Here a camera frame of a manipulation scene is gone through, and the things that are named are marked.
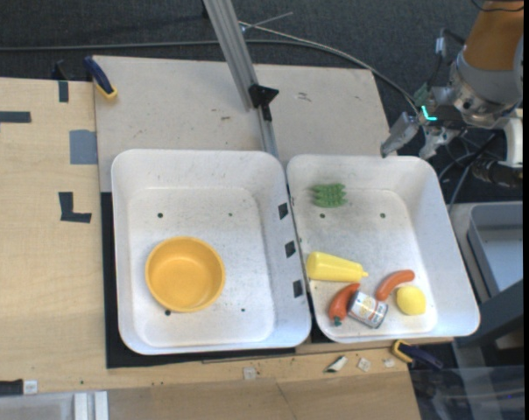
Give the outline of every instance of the yellow and blue clamp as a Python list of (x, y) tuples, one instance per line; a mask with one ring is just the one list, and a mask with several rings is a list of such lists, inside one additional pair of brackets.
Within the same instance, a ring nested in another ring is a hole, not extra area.
[(393, 342), (391, 352), (407, 364), (420, 362), (435, 370), (443, 369), (443, 362), (438, 360), (435, 356), (416, 346), (404, 342), (402, 339)]
[(109, 78), (105, 72), (99, 67), (99, 65), (93, 60), (91, 56), (86, 56), (83, 60), (83, 66), (91, 74), (95, 80), (95, 86), (97, 90), (108, 100), (112, 100), (116, 97), (116, 87), (112, 86)]

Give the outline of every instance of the silver can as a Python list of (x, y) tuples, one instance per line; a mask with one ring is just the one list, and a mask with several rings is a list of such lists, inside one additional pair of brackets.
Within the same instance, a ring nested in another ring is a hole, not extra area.
[(387, 314), (388, 305), (357, 290), (349, 301), (349, 316), (371, 328), (379, 328)]

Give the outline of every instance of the yellow lemon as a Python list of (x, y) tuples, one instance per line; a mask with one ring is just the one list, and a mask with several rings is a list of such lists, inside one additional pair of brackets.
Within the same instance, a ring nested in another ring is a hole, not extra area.
[(409, 316), (416, 316), (426, 312), (426, 296), (416, 286), (401, 286), (395, 294), (397, 306)]

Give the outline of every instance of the wooden table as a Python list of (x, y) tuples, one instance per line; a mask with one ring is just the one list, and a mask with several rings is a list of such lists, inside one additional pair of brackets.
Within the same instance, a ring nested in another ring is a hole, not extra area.
[[(70, 131), (95, 131), (95, 90), (69, 82), (68, 102), (59, 91), (55, 80), (0, 78), (0, 111), (32, 118), (0, 123), (0, 381), (34, 380), (40, 393), (171, 386), (175, 399), (183, 385), (223, 396), (227, 387), (238, 393), (238, 384), (254, 383), (260, 390), (244, 386), (247, 396), (257, 390), (262, 398), (273, 388), (273, 399), (288, 403), (286, 390), (302, 415), (313, 406), (302, 388), (328, 394), (338, 384), (347, 412), (359, 408), (382, 418), (399, 409), (401, 418), (420, 418), (407, 366), (385, 346), (302, 344), (290, 356), (107, 369), (99, 169), (72, 164), (69, 149)], [(61, 220), (60, 192), (72, 192), (74, 211), (90, 213), (90, 222)], [(341, 355), (348, 364), (324, 373)], [(369, 371), (356, 366), (360, 358), (371, 363)], [(257, 371), (257, 382), (243, 381), (245, 368)], [(138, 392), (128, 394), (115, 392), (120, 402), (112, 406), (123, 409)]]

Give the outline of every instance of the orange carrot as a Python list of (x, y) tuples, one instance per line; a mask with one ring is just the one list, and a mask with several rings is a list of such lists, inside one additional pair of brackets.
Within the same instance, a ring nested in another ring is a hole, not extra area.
[(340, 326), (344, 318), (346, 318), (350, 298), (358, 291), (359, 287), (359, 283), (351, 283), (339, 290), (333, 297), (328, 308), (328, 318), (335, 322), (336, 326)]
[(377, 287), (376, 299), (383, 302), (389, 297), (398, 284), (411, 282), (414, 280), (414, 277), (414, 271), (410, 269), (396, 270), (389, 274)]

